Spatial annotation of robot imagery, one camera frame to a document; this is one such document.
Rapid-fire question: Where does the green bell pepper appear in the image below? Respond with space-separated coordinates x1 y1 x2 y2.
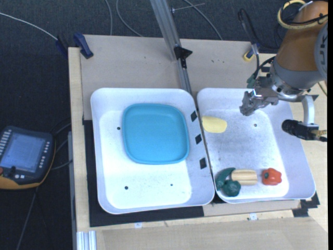
222 180 241 198

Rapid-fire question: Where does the brown cardboard board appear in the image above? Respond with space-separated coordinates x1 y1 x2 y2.
79 34 302 217

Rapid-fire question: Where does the green cucumber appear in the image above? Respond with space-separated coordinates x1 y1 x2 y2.
214 167 236 189

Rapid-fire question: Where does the white plastic tray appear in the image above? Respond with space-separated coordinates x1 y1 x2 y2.
89 87 216 215
196 87 317 204

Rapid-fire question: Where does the black cylinder on white bracket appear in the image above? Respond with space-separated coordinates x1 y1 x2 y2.
281 95 321 141

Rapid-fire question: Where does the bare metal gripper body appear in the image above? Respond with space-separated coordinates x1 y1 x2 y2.
251 76 308 107

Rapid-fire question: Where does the blue plate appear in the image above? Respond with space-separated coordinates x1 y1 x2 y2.
122 103 190 166

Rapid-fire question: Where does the red bell pepper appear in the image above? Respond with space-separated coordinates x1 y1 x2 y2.
261 167 283 186

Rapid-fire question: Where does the beige striped bread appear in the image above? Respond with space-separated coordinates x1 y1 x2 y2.
231 168 259 186

